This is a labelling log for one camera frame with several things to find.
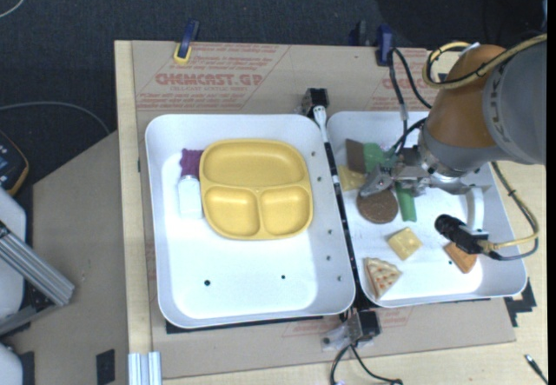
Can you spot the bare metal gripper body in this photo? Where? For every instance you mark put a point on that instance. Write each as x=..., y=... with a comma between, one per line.
x=412, y=166

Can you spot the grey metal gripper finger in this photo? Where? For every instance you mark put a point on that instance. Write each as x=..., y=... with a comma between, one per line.
x=375, y=183
x=410, y=187

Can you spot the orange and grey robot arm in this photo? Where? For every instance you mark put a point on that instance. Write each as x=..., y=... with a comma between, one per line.
x=486, y=114

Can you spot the green toy vegetable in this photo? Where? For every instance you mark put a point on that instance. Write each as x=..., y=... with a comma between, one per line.
x=408, y=207

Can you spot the brown round biscuit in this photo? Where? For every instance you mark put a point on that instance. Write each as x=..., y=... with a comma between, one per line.
x=378, y=207

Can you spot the yellow cheese wedge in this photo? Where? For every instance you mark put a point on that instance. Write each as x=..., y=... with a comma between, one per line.
x=405, y=243
x=348, y=179

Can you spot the light green toy piece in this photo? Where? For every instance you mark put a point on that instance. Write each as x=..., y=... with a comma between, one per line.
x=373, y=155

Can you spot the brown chocolate piece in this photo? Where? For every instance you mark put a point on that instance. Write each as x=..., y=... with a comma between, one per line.
x=355, y=155

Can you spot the thin black and white rod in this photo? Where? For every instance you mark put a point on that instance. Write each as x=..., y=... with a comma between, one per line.
x=334, y=174

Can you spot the pizza slice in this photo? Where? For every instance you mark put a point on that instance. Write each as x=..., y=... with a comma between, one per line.
x=380, y=276

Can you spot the white plastic tray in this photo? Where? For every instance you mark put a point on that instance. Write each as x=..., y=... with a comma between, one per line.
x=247, y=279
x=434, y=283

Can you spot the yellow divided plate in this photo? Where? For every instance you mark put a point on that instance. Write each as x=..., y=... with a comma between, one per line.
x=254, y=166

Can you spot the brown cardboard board, red print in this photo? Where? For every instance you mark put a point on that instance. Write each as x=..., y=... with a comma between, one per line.
x=243, y=79

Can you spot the white bottle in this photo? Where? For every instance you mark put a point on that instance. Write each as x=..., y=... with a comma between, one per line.
x=189, y=198

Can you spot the purple grapes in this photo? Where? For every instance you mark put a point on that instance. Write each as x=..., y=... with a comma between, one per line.
x=190, y=159

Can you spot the black cylinder on white bracket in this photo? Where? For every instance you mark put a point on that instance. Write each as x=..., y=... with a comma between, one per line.
x=460, y=233

